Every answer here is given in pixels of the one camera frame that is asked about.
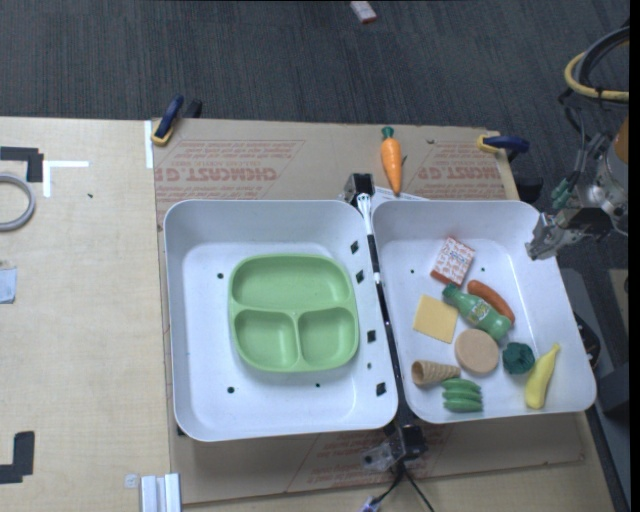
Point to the white and red packet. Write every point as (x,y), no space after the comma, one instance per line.
(364,11)

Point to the yellow cheese slice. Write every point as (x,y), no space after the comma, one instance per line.
(435,319)

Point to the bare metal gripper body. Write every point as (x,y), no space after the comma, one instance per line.
(598,219)

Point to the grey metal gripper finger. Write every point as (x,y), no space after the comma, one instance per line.
(545,246)
(549,224)

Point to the green bottle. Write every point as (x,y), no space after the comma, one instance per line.
(479,312)

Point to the green pea pods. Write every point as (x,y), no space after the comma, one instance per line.
(462,396)

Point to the thin black and white rod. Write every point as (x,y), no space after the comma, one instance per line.
(386,310)

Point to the orange and white carton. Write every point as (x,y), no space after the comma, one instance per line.
(452,261)

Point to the tan round biscuit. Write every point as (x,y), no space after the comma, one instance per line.
(476,352)

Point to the green divided plate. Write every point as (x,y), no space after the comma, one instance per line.
(292,285)

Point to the grey tape roll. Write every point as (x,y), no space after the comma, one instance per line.
(29,207)

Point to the orange sausage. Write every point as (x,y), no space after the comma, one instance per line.
(495,299)

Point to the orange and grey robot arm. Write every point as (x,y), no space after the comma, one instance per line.
(622,144)

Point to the yellow banana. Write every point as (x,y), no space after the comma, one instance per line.
(541,377)

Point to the green broccoli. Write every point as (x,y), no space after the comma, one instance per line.
(518,358)

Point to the orange carrot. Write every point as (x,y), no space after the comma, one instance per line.
(392,162)

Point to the tan ice cream cone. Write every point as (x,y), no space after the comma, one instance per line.
(431,372)

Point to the brown cardboard board red print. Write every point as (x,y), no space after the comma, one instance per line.
(295,165)

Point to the white plastic tray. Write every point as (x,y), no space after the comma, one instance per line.
(200,320)
(540,300)

